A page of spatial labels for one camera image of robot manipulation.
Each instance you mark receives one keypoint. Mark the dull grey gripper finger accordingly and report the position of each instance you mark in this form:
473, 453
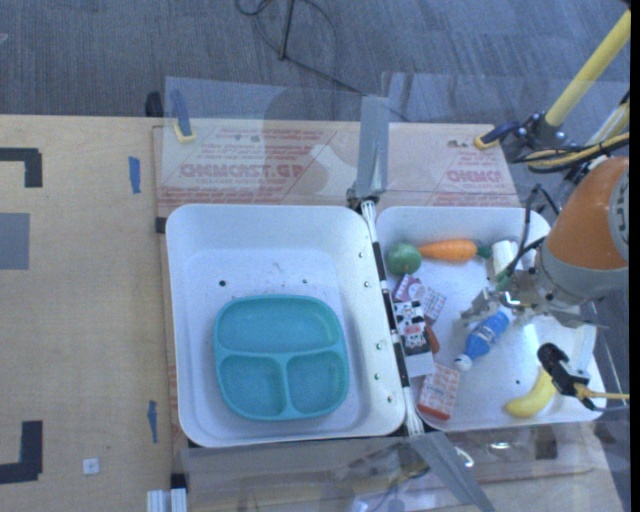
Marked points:
479, 306
511, 300

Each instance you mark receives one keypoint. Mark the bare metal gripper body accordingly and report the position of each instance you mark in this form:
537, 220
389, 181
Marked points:
529, 287

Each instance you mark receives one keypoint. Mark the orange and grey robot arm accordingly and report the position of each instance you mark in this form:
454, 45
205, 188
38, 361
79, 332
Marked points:
582, 235

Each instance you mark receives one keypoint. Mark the blue bottle with white cap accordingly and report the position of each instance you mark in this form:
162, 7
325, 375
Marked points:
482, 340

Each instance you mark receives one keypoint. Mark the white packet with red print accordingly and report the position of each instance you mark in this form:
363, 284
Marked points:
435, 302

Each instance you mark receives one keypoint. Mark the orange carrot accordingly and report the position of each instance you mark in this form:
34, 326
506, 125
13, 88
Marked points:
447, 250

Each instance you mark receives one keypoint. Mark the cow print carton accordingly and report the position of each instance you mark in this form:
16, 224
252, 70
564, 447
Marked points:
414, 340

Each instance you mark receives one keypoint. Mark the purple and white carton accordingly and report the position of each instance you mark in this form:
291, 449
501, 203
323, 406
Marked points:
407, 288

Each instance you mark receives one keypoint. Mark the green apple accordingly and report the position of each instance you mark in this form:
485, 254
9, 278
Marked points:
404, 258

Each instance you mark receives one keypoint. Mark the white plastic tray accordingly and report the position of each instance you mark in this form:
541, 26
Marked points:
280, 235
500, 395

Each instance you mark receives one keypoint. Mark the orange and white carton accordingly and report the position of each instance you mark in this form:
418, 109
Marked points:
439, 392

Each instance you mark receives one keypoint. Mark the yellow banana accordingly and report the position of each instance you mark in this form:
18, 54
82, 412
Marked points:
532, 400

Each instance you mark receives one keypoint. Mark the green divided plate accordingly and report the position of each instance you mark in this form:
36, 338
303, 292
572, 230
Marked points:
280, 325

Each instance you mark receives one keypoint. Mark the brown cardboard board, red print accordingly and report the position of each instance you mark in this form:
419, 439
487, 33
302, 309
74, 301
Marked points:
280, 165

